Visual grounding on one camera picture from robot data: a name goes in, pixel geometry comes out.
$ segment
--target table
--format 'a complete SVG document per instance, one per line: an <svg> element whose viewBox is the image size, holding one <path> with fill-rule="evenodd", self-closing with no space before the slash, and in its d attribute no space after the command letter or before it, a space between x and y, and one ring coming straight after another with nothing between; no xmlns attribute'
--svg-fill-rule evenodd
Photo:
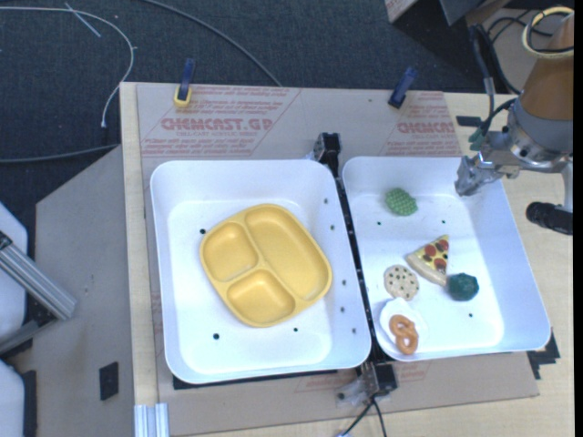
<svg viewBox="0 0 583 437"><path fill-rule="evenodd" d="M138 131L137 84L120 88L123 163L128 232L128 279L130 290L131 337L133 350L134 399L152 406L159 402L155 340L149 289L147 229ZM508 99L498 96L502 103ZM487 98L483 95L445 93L452 118L458 115L484 116ZM496 125L503 122L502 116ZM455 133L462 152L469 154L467 138L471 128ZM574 435L574 353L573 353L573 249L572 237L541 229L524 216L533 200L562 202L563 184L558 176L523 172L504 183L508 200L524 242L532 270L547 308L561 358L544 367L537 382L540 396L512 401L495 401L463 406L433 408L385 414L389 435ZM346 429L353 417L291 423L262 429L229 431L215 437L299 435L333 436ZM378 418L369 414L351 432L352 436L379 435Z"/></svg>

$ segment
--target toy pizza slice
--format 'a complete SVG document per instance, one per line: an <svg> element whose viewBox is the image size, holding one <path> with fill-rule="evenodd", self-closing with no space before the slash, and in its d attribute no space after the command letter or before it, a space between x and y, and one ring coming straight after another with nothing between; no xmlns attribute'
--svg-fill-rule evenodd
<svg viewBox="0 0 583 437"><path fill-rule="evenodd" d="M442 287L447 283L447 252L449 237L443 235L408 254L405 260L419 275Z"/></svg>

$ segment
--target yellow divided plate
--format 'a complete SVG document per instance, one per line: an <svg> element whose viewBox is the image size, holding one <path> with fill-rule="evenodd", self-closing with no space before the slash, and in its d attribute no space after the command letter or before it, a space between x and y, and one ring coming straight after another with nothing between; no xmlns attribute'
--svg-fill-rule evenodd
<svg viewBox="0 0 583 437"><path fill-rule="evenodd" d="M286 208L262 204L208 231L199 248L210 283L242 322L270 327L311 306L332 283L328 259Z"/></svg>

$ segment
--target blue clamp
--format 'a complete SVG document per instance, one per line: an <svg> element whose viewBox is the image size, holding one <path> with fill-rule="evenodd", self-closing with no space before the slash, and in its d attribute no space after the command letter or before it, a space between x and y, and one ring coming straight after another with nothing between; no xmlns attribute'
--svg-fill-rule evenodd
<svg viewBox="0 0 583 437"><path fill-rule="evenodd" d="M391 98L389 99L389 105L395 108L401 108L401 105L404 102L404 98L406 95L404 94L407 92L409 86L413 83L415 78L417 77L417 71L411 67L408 67L407 70L404 72L401 81L394 89Z"/></svg>
<svg viewBox="0 0 583 437"><path fill-rule="evenodd" d="M184 71L182 72L182 81L174 92L174 105L176 107L186 107L190 103L190 97L192 96L190 84L194 77L195 68L194 58L187 58Z"/></svg>

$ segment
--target brown pretzel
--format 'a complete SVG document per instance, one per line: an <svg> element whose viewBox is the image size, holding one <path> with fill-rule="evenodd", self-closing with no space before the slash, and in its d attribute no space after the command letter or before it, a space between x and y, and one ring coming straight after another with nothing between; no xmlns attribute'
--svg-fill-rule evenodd
<svg viewBox="0 0 583 437"><path fill-rule="evenodd" d="M412 320L395 314L389 320L389 329L395 336L395 343L402 354L413 354L419 344L419 334Z"/></svg>

